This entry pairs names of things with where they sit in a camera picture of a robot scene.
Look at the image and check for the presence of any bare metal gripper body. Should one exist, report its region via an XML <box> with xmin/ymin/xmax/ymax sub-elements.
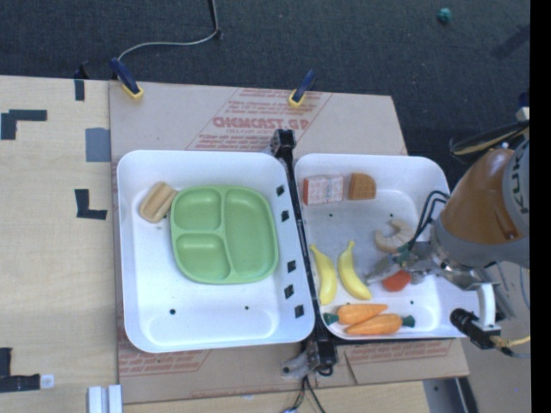
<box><xmin>404</xmin><ymin>240</ymin><xmax>480</xmax><ymax>291</ymax></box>

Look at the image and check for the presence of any red tomato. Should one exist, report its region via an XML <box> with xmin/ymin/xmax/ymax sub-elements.
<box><xmin>381</xmin><ymin>268</ymin><xmax>412</xmax><ymax>293</ymax></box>

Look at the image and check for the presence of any beige croissant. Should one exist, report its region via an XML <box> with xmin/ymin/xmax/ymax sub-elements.
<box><xmin>373</xmin><ymin>218</ymin><xmax>415</xmax><ymax>255</ymax></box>

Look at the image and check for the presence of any yellow banana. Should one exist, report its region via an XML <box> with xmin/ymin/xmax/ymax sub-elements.
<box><xmin>337</xmin><ymin>239</ymin><xmax>374</xmax><ymax>302</ymax></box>
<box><xmin>308</xmin><ymin>243</ymin><xmax>338</xmax><ymax>306</ymax></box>

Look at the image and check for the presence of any orange carrot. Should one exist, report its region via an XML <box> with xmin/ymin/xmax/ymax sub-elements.
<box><xmin>323</xmin><ymin>302</ymin><xmax>389</xmax><ymax>327</ymax></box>
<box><xmin>344</xmin><ymin>312</ymin><xmax>417</xmax><ymax>336</ymax></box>

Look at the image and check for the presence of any white plastic tray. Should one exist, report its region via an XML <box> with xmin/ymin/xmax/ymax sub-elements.
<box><xmin>294</xmin><ymin>152</ymin><xmax>481</xmax><ymax>342</ymax></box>
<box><xmin>115</xmin><ymin>149</ymin><xmax>317</xmax><ymax>354</ymax></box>

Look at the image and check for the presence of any brown waffle piece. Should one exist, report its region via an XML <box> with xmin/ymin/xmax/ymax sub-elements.
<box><xmin>347</xmin><ymin>172</ymin><xmax>378</xmax><ymax>201</ymax></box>

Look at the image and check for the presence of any thin black and white rod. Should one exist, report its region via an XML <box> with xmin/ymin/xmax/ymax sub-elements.
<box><xmin>282</xmin><ymin>152</ymin><xmax>332</xmax><ymax>352</ymax></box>

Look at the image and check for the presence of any orange and white carton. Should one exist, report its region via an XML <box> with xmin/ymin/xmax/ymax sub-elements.
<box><xmin>301</xmin><ymin>174</ymin><xmax>346</xmax><ymax>207</ymax></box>

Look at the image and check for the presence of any green divided plate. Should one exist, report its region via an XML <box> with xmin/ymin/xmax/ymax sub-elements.
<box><xmin>170</xmin><ymin>184</ymin><xmax>281</xmax><ymax>286</ymax></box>

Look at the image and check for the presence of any tan hot dog bun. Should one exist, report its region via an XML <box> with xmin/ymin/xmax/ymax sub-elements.
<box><xmin>138</xmin><ymin>181</ymin><xmax>179</xmax><ymax>225</ymax></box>

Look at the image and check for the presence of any brown cardboard board red print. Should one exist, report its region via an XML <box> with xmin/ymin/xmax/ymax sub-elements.
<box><xmin>108</xmin><ymin>79</ymin><xmax>471</xmax><ymax>404</ymax></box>

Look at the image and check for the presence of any black cylinder on white bracket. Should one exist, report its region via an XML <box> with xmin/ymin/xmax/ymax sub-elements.
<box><xmin>449</xmin><ymin>281</ymin><xmax>503</xmax><ymax>351</ymax></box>

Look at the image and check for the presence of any black block with thin wires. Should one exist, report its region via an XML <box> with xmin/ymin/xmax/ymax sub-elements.
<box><xmin>268</xmin><ymin>127</ymin><xmax>298</xmax><ymax>159</ymax></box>
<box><xmin>281</xmin><ymin>336</ymin><xmax>339</xmax><ymax>380</ymax></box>

